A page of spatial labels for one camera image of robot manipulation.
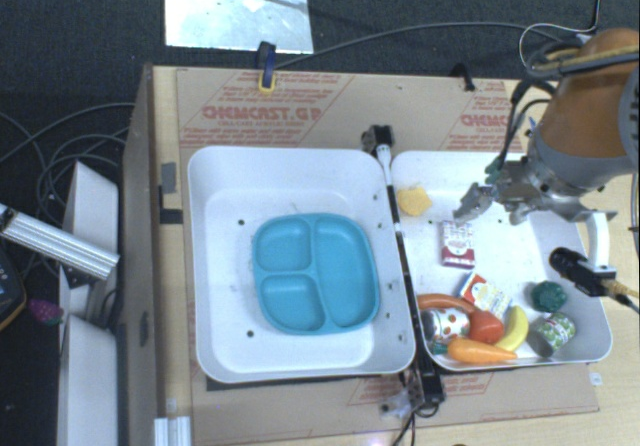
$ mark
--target red tomato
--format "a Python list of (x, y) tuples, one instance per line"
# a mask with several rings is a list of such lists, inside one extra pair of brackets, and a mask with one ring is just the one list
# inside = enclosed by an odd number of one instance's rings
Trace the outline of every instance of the red tomato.
[(504, 325), (489, 311), (478, 309), (469, 315), (469, 322), (469, 339), (493, 345), (504, 336)]

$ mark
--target yellow banana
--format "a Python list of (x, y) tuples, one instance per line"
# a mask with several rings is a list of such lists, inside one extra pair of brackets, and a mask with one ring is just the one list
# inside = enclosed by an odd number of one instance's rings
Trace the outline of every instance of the yellow banana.
[(529, 333), (529, 320), (520, 306), (513, 306), (509, 311), (507, 327), (502, 339), (495, 346), (514, 352), (524, 343)]

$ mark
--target black carpet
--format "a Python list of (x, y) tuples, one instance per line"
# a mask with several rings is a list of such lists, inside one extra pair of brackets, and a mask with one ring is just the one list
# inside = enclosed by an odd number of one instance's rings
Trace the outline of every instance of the black carpet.
[[(309, 0), (316, 50), (420, 23), (552, 22), (585, 28), (594, 0)], [(602, 0), (601, 29), (638, 29), (639, 0)], [(521, 78), (520, 33), (497, 27), (401, 34), (336, 51), (291, 67), (301, 70), (447, 75), (464, 62), (477, 77)], [(528, 48), (541, 39), (531, 36)], [(291, 56), (279, 55), (284, 62)], [(0, 0), (0, 112), (31, 133), (90, 106), (131, 101), (142, 64), (253, 67), (254, 54), (164, 45), (164, 0)], [(45, 157), (66, 139), (126, 127), (128, 109), (69, 121), (39, 141)], [(0, 159), (24, 134), (0, 118)], [(117, 159), (119, 147), (107, 148)], [(105, 175), (117, 170), (96, 166)], [(31, 146), (0, 163), (0, 202), (35, 214), (41, 167)], [(60, 216), (62, 208), (52, 208)], [(7, 245), (20, 270), (28, 253)], [(32, 298), (55, 301), (57, 281), (42, 266), (26, 279)], [(57, 330), (23, 313), (0, 332), (0, 444), (55, 443)]]

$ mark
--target orange carrot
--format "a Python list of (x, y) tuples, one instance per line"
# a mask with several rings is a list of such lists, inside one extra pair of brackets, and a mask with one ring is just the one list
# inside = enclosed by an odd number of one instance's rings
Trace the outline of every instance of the orange carrot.
[(448, 309), (450, 307), (459, 307), (465, 313), (471, 314), (476, 310), (476, 306), (472, 303), (462, 300), (461, 298), (445, 295), (444, 293), (427, 293), (418, 295), (418, 308), (424, 309)]
[(514, 352), (466, 338), (455, 338), (449, 343), (447, 352), (456, 361), (469, 364), (486, 364), (518, 358)]

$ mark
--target blue plate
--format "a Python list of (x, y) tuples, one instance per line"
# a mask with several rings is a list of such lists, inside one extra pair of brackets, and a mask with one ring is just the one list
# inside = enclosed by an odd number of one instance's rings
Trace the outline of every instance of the blue plate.
[(265, 318), (291, 334), (346, 332), (369, 323), (380, 293), (362, 228), (340, 215), (289, 215), (253, 238), (253, 274)]

